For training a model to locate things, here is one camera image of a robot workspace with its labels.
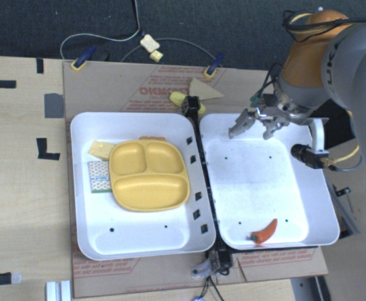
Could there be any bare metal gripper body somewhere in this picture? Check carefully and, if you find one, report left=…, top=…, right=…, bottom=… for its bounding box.
left=256, top=90, right=316, bottom=127

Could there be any tan toy pizza slice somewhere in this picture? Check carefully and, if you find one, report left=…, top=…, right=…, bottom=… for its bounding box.
left=188, top=77, right=225, bottom=101

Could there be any thin black rod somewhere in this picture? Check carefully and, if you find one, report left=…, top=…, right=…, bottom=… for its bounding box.
left=190, top=110, right=225, bottom=250

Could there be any white plastic tray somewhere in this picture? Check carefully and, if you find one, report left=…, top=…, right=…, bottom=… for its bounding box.
left=198, top=112, right=341, bottom=251
left=70, top=111, right=217, bottom=261

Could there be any yellow corn cob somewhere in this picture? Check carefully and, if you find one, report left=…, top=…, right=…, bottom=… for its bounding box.
left=169, top=91, right=207, bottom=116

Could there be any yellow divided plate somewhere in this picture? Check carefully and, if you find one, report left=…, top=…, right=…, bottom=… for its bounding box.
left=108, top=139, right=191, bottom=213

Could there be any orange toy carrot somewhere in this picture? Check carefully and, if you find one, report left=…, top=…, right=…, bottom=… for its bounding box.
left=250, top=218, right=278, bottom=245

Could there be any pale toy bread slice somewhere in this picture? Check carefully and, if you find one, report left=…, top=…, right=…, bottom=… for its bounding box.
left=139, top=34, right=161, bottom=52

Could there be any brown cardboard board red print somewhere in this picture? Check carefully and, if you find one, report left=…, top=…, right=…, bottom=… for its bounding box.
left=62, top=60, right=330, bottom=299

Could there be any yellow cheese wedge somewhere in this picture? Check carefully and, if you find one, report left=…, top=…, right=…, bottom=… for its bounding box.
left=87, top=140, right=116, bottom=161

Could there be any patterned white and green packet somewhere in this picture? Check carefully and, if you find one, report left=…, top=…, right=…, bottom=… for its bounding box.
left=87, top=160, right=112, bottom=194

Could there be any black cylinder on white bracket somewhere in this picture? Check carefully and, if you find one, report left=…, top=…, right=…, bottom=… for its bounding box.
left=290, top=118, right=330, bottom=170

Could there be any black block with thin wires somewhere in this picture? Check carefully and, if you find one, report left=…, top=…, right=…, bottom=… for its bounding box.
left=180, top=95, right=201, bottom=116
left=205, top=246, right=234, bottom=274

